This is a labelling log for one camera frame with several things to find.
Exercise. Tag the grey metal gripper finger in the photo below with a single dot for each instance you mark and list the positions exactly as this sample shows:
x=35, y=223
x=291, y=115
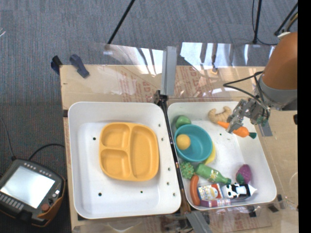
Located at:
x=230, y=126
x=238, y=122

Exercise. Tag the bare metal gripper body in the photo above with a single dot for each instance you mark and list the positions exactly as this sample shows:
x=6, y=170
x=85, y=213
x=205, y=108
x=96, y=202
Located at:
x=252, y=109

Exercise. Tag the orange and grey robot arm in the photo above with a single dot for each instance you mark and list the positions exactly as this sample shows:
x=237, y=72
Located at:
x=279, y=69

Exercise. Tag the orange carrot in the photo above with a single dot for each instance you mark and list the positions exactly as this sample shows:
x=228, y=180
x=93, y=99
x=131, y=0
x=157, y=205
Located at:
x=241, y=131

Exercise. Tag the beige croissant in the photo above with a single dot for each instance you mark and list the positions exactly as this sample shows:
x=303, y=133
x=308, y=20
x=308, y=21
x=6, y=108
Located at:
x=218, y=116

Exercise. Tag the white plastic tray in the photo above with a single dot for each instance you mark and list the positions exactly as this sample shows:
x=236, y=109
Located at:
x=233, y=152
x=90, y=159

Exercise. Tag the yellow bowl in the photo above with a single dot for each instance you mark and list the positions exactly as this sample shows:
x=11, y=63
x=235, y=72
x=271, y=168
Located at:
x=212, y=154

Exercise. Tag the teal bowl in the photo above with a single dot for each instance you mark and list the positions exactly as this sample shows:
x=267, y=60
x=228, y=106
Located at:
x=199, y=144

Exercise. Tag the yellow ball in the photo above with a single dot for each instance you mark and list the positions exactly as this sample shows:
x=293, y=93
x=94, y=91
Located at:
x=183, y=142

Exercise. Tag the green bottle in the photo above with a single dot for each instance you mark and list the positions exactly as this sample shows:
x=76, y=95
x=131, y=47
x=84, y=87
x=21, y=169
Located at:
x=209, y=173

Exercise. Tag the green bumpy ball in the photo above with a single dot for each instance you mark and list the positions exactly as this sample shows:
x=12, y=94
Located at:
x=187, y=170

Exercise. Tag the thin black rod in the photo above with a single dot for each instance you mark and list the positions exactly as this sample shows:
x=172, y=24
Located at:
x=173, y=152

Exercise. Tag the black and white milk carton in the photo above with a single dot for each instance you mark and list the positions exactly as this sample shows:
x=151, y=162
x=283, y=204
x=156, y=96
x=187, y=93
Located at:
x=239, y=191

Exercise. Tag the orange sausage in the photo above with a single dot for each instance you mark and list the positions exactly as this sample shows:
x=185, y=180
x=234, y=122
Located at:
x=194, y=190

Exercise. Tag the yellow divided plate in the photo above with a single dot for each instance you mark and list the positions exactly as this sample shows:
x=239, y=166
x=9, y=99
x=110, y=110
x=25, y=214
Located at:
x=143, y=152

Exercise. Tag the brown cardboard board red print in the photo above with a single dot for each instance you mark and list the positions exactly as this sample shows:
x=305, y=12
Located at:
x=109, y=84

